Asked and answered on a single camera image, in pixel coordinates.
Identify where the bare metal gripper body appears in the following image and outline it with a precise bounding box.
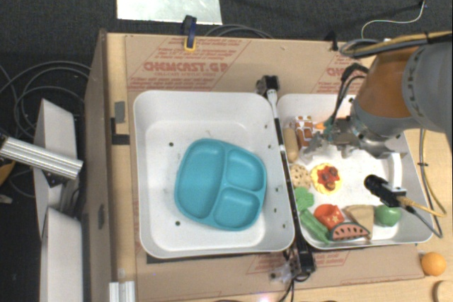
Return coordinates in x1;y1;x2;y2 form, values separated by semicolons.
326;117;400;161

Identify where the brown gingerbread house toy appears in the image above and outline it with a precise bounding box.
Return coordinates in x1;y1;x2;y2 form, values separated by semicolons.
289;115;325;150

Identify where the tan toy sausage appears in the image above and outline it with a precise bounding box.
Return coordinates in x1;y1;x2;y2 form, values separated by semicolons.
282;127;300;164

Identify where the white plastic tray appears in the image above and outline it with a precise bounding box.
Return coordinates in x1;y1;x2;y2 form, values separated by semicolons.
132;90;297;259
275;93;435;250

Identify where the thin black and white rod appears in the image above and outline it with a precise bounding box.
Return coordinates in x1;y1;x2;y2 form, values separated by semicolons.
268;90;307;259

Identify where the yellow toy pizza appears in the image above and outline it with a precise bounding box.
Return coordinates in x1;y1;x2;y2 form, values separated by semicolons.
310;162;343;194

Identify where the tan chocolate chip biscuit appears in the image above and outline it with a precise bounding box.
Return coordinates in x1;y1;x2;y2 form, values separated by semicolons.
289;163;313;189

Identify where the green toy lettuce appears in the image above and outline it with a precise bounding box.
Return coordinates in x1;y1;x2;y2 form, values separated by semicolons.
294;186;316;214

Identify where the tan toy bread slice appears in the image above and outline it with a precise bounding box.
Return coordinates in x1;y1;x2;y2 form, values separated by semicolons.
343;204;376;240

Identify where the red cup with yellow star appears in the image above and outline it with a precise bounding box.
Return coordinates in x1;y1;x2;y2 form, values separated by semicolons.
314;204;345;232

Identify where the green toy apple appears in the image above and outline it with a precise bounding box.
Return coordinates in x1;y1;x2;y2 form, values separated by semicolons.
374;204;402;228

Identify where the red toy watermelon slice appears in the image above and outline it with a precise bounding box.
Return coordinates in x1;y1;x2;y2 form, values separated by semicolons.
328;221;371;243

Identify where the green toy pea pod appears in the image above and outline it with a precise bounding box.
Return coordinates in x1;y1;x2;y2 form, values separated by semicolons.
299;209;331;245

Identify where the blue divided plate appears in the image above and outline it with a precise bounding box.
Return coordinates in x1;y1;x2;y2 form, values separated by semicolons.
173;138;268;233

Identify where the brown cardboard board red print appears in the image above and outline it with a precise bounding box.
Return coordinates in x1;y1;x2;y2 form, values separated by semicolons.
123;33;425;293

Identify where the orange ball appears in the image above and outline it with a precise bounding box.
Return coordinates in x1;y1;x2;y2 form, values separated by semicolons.
420;251;448;277

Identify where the pale wooden round piece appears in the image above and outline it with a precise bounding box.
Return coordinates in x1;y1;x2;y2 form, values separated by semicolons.
432;280;453;302

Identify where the black cylinder on white bracket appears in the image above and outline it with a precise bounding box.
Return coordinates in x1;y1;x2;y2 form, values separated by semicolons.
363;151;408;209

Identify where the black block with thin wires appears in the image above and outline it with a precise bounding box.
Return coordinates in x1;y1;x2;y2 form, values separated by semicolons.
282;246;316;281
256;74;281;95

